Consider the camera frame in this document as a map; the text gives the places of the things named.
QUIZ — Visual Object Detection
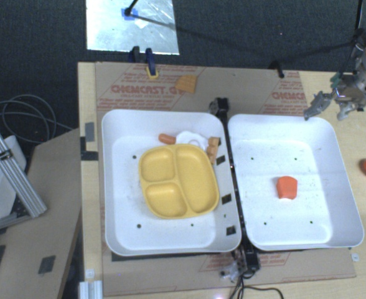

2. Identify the brown cardboard board red print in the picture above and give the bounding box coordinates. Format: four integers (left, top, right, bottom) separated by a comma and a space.
94, 61, 357, 297

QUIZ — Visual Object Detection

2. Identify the white fried egg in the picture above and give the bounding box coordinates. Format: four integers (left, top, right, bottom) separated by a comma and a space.
174, 130, 210, 151

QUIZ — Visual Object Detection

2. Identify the white plastic tray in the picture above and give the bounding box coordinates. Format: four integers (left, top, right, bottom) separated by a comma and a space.
227, 113, 365, 252
101, 108, 243, 257

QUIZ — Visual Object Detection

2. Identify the orange sausage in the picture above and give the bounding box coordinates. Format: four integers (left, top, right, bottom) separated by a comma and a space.
157, 133, 178, 145

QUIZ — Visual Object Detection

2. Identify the yellow divided plate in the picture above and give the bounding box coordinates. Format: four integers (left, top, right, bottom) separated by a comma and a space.
138, 143, 220, 221

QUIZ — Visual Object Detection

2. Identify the thin black rod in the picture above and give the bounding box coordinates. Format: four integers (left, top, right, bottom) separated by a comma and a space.
219, 112, 250, 252

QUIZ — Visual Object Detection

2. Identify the tan biscuit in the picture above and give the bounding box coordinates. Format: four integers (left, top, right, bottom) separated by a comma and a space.
205, 136, 222, 165

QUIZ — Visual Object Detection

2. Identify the orange carrot chunk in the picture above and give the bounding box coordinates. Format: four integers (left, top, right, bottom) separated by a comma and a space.
276, 176, 299, 201

